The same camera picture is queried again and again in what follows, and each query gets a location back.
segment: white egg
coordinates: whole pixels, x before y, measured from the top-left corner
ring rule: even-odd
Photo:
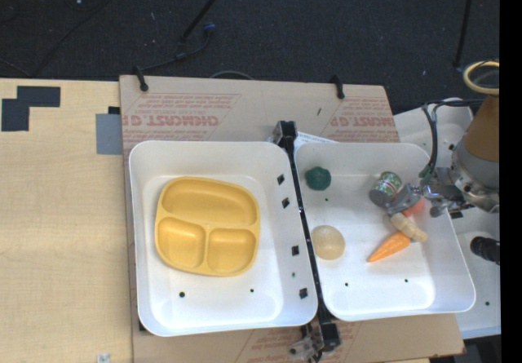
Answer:
[[[310,236],[316,255],[322,259],[334,260],[343,254],[346,242],[337,228],[319,225],[312,230]]]

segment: black clip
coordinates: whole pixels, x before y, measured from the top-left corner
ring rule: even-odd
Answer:
[[[148,84],[145,82],[144,74],[138,66],[132,67],[132,74],[138,77],[140,90],[142,92],[148,91]]]
[[[337,97],[340,99],[344,99],[343,84],[341,83],[341,79],[339,78],[339,76],[337,74],[334,74],[334,76],[331,77],[328,83],[333,83],[337,88]]]

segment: dark carpet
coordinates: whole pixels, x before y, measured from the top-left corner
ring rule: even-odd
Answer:
[[[385,86],[399,113],[478,97],[462,67],[499,60],[500,0],[469,1],[465,29],[467,0],[215,0],[179,48],[208,1],[0,0],[0,76],[113,81],[135,65],[173,77],[338,75]]]

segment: black cylinder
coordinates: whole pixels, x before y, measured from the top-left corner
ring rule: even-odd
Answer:
[[[475,237],[470,244],[473,254],[500,265],[500,241],[493,238]]]

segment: light wood surface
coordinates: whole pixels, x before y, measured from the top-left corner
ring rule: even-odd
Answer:
[[[0,361],[132,361],[122,156],[96,154],[109,105],[117,82],[67,82],[29,131],[0,132]]]

